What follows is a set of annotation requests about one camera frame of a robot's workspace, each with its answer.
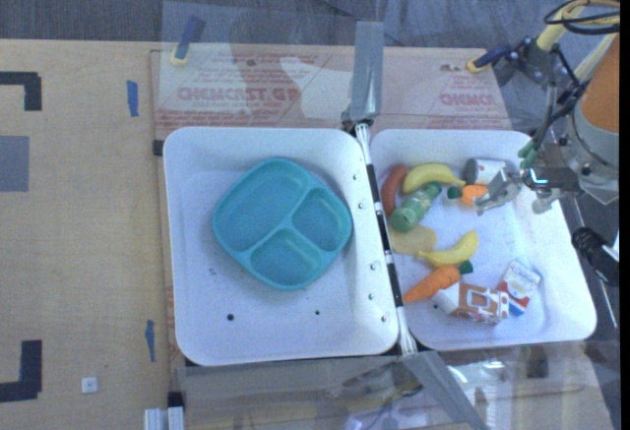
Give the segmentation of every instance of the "yellow banana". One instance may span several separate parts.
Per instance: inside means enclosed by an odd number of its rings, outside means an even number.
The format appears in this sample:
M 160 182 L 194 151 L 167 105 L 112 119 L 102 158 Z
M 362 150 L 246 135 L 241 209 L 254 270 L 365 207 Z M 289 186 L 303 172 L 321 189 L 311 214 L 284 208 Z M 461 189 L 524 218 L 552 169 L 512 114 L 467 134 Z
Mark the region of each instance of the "yellow banana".
M 408 194 L 429 182 L 456 183 L 464 187 L 466 182 L 457 178 L 446 164 L 430 162 L 412 169 L 403 180 L 403 194 Z
M 469 230 L 453 248 L 437 252 L 423 252 L 420 250 L 415 255 L 426 259 L 433 267 L 439 268 L 440 266 L 452 266 L 467 261 L 476 252 L 478 246 L 479 236 L 476 231 Z

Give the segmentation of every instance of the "toy sausage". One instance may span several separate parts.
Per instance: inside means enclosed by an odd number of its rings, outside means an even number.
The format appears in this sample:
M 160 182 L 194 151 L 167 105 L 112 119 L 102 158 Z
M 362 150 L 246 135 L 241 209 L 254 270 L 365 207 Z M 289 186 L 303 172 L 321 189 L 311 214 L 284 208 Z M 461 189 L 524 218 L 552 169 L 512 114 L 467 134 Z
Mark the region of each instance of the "toy sausage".
M 381 203 L 385 215 L 389 216 L 396 209 L 396 192 L 407 176 L 407 168 L 398 164 L 392 168 L 381 188 Z

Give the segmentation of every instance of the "white tray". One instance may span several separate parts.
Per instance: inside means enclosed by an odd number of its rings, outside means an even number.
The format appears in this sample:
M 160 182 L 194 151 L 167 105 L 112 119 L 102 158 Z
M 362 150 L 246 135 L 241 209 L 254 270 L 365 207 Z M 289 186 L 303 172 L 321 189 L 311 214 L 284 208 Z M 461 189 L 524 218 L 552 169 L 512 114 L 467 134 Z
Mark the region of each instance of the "white tray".
M 385 130 L 371 145 L 383 183 L 398 163 L 450 164 L 470 157 L 516 161 L 528 137 L 512 131 Z M 347 204 L 352 237 L 327 271 L 306 288 L 280 291 L 231 260 L 211 231 L 212 210 L 245 171 L 260 160 L 295 160 Z M 164 144 L 164 169 L 173 268 L 175 332 L 186 357 L 200 365 L 381 354 L 399 336 L 399 322 L 360 146 L 335 129 L 189 127 Z M 405 306 L 409 330 L 437 350 L 578 340 L 595 329 L 597 315 L 557 203 L 536 215 L 527 188 L 514 203 L 477 216 L 447 209 L 438 199 L 424 224 L 446 248 L 475 228 L 471 283 L 494 287 L 507 264 L 530 261 L 542 282 L 521 317 L 496 326 L 445 316 L 430 301 Z M 401 291 L 430 267 L 394 254 Z
M 269 157 L 304 166 L 352 215 L 349 243 L 301 290 L 265 285 L 214 239 L 211 215 L 245 171 Z M 164 144 L 175 333 L 200 365 L 380 354 L 399 325 L 361 148 L 333 129 L 183 128 Z
M 517 152 L 528 139 L 515 131 L 387 130 L 374 137 L 371 153 L 382 184 L 396 164 L 411 169 L 443 162 L 458 174 L 470 157 L 488 157 L 518 168 Z M 523 187 L 514 202 L 477 216 L 472 208 L 445 205 L 441 198 L 422 221 L 437 233 L 435 249 L 449 248 L 472 228 L 479 235 L 474 272 L 464 275 L 464 281 L 494 288 L 515 257 L 528 260 L 542 281 L 524 315 L 496 326 L 446 316 L 430 299 L 407 304 L 409 330 L 418 341 L 437 350 L 456 350 L 578 340 L 593 333 L 593 298 L 558 202 L 537 215 L 532 210 L 536 194 Z M 403 293 L 431 271 L 413 256 L 395 253 L 394 259 Z

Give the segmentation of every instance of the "green bottle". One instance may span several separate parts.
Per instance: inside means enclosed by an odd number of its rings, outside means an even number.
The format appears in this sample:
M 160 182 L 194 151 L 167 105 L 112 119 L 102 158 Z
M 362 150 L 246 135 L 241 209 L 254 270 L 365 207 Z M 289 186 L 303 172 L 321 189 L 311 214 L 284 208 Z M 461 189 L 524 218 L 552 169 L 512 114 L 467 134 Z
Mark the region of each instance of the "green bottle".
M 412 192 L 390 215 L 390 225 L 399 232 L 409 232 L 431 208 L 433 200 L 442 192 L 438 182 L 429 182 Z

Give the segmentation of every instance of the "blue tape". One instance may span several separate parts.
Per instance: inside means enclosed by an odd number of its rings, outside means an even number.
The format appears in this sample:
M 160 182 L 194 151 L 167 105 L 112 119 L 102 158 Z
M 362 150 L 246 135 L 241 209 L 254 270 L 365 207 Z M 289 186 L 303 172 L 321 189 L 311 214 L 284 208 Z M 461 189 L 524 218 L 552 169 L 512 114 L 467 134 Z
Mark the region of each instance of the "blue tape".
M 29 191 L 28 136 L 0 135 L 0 192 Z
M 177 59 L 184 59 L 188 53 L 188 45 L 196 43 L 201 40 L 201 35 L 204 33 L 206 27 L 206 21 L 199 19 L 196 16 L 190 16 L 186 22 L 184 33 L 181 35 L 177 50 L 175 51 L 175 57 Z
M 130 115 L 138 117 L 138 84 L 130 80 L 127 81 L 127 102 L 129 103 Z

